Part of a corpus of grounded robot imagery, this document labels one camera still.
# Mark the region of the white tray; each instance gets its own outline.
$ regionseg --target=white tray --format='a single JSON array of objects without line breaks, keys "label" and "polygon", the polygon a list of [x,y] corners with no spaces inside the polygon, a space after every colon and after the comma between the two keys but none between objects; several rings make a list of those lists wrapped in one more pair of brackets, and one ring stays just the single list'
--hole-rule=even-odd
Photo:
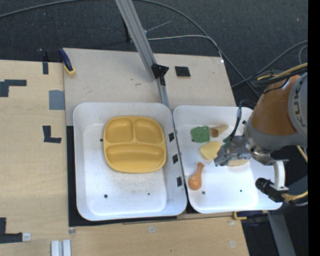
[{"label": "white tray", "polygon": [[[103,142],[107,121],[118,116],[143,116],[163,129],[167,160],[150,173],[112,170],[105,159]],[[160,103],[82,103],[73,112],[76,205],[89,221],[176,216],[187,206],[172,112]]]},{"label": "white tray", "polygon": [[[237,111],[237,107],[182,105],[173,112],[189,201],[199,213],[276,210],[282,205],[269,199],[255,186],[258,178],[274,181],[272,166],[264,166],[254,159],[238,167],[215,166],[214,161],[205,160],[199,153],[200,147],[205,143],[192,142],[192,128],[227,124],[229,128],[218,138],[210,138],[210,141],[219,141],[223,145],[223,139],[235,127]],[[251,112],[249,108],[242,108],[242,120],[236,135],[243,134],[242,122],[248,120]],[[188,180],[197,170],[197,162],[204,164],[202,186],[199,190],[191,190]]]}]

